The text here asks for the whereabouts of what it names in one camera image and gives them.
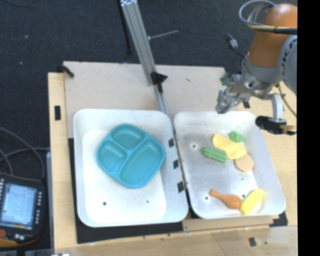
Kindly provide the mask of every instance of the red button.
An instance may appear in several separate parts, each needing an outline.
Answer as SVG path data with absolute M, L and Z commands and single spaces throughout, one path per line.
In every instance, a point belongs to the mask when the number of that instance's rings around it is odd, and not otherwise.
M 1 228 L 0 229 L 0 238 L 4 238 L 6 236 L 6 234 L 7 234 L 7 232 L 3 228 Z

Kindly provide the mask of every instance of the wooden table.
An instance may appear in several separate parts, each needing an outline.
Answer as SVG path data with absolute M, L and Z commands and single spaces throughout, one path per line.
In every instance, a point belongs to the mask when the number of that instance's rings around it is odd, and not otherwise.
M 90 90 L 102 94 L 104 85 L 117 87 L 117 90 L 137 86 L 137 90 L 145 92 L 150 90 L 146 85 L 146 79 L 142 68 L 138 64 L 118 63 L 85 63 L 65 62 L 72 72 L 74 78 L 64 73 L 48 74 L 48 97 L 50 116 L 50 148 L 52 168 L 52 195 L 53 195 L 53 233 L 54 248 L 73 248 L 77 255 L 86 250 L 95 252 L 96 255 L 103 255 L 106 248 L 110 255 L 194 255 L 195 253 L 207 254 L 215 251 L 216 255 L 225 255 L 217 244 L 217 234 L 220 231 L 243 231 L 250 227 L 250 230 L 269 229 L 269 224 L 277 216 L 258 216 L 246 218 L 229 218 L 219 220 L 192 219 L 188 216 L 183 220 L 183 232 L 172 234 L 159 234 L 150 236 L 125 237 L 112 240 L 98 241 L 94 243 L 78 244 L 75 225 L 74 199 L 71 180 L 70 156 L 68 138 L 72 136 L 70 123 L 74 113 L 81 108 L 114 108 L 114 109 L 147 109 L 156 110 L 157 104 L 154 99 L 147 99 L 145 104 L 130 105 L 124 97 L 122 104 L 119 104 L 117 93 L 114 92 L 109 98 L 106 106 L 102 98 L 87 100 L 84 102 L 81 97 L 87 97 L 85 93 L 80 95 L 77 91 L 81 89 L 73 87 L 89 83 Z M 164 100 L 170 118 L 180 111 L 214 111 L 218 91 L 223 89 L 220 77 L 224 74 L 221 67 L 194 67 L 194 66 L 157 66 L 158 72 L 167 75 L 169 78 L 163 83 Z M 282 86 L 287 94 L 286 99 L 296 109 L 296 96 L 285 86 Z M 256 116 L 272 116 L 272 105 L 270 101 L 262 101 L 256 98 L 250 100 L 250 111 Z M 284 113 L 288 124 L 295 125 L 296 119 L 289 112 Z M 265 140 L 274 163 L 282 190 L 286 198 L 286 216 L 289 226 L 298 225 L 297 216 L 297 136 L 273 135 L 264 132 Z

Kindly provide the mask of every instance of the blue bowl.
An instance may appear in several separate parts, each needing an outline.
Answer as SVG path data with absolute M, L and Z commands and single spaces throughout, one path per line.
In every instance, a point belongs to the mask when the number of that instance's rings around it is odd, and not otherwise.
M 114 128 L 96 151 L 99 166 L 131 189 L 145 186 L 161 168 L 165 156 L 165 149 L 158 140 L 127 123 Z

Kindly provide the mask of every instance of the screen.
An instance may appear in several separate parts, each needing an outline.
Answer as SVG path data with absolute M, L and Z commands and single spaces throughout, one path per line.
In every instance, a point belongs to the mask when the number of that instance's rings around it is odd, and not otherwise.
M 32 226 L 36 193 L 33 187 L 6 183 L 0 221 Z

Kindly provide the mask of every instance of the white tray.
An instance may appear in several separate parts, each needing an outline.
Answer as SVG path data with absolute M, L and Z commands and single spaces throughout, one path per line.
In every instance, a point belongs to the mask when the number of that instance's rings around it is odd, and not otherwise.
M 132 124 L 155 137 L 165 149 L 159 172 L 144 187 L 127 188 L 104 172 L 96 151 L 105 136 L 120 124 Z M 82 109 L 73 120 L 77 213 L 90 227 L 114 227 L 174 223 L 188 213 L 172 122 L 153 110 Z
M 177 145 L 190 196 L 191 207 L 203 219 L 241 216 L 272 216 L 285 210 L 286 200 L 279 183 L 264 135 L 255 125 L 255 116 L 246 111 L 218 114 L 214 111 L 181 112 L 174 118 Z M 221 163 L 202 155 L 203 147 L 214 147 L 212 137 L 229 137 L 236 131 L 244 137 L 243 145 L 254 162 L 253 170 L 242 172 L 232 160 Z M 254 189 L 265 196 L 256 213 L 243 215 L 209 195 L 210 189 L 234 194 L 241 199 Z

